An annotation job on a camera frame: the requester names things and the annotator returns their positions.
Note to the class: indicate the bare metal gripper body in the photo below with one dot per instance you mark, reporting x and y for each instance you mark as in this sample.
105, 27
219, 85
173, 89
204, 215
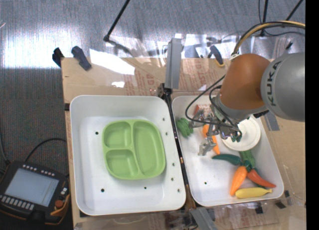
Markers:
214, 126

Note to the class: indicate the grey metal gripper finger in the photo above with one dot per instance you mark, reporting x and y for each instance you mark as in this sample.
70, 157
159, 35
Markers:
197, 123
206, 148

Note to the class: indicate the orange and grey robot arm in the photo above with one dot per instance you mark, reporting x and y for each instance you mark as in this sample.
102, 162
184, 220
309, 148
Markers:
249, 81

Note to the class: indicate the small orange carrot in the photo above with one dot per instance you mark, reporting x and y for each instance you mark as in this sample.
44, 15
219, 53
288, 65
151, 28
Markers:
216, 146

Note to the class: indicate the dark green chili pepper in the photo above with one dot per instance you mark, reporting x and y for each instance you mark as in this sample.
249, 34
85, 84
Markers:
228, 158

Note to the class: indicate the white plastic tray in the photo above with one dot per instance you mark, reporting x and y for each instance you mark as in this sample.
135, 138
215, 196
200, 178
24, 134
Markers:
124, 199
209, 181

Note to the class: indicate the white round bowl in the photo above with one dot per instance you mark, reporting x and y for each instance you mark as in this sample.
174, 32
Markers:
250, 134

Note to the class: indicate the large orange carrot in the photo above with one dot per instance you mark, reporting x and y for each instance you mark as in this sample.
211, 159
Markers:
238, 179

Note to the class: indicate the black block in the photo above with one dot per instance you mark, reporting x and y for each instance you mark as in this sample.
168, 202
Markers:
161, 89

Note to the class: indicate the green divided plate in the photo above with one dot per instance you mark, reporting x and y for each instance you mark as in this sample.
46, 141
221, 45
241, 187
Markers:
147, 146

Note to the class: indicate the red chili pepper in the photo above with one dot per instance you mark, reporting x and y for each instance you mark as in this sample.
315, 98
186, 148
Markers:
259, 179

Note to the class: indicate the brown cardboard board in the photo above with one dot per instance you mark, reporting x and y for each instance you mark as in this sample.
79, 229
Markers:
104, 79

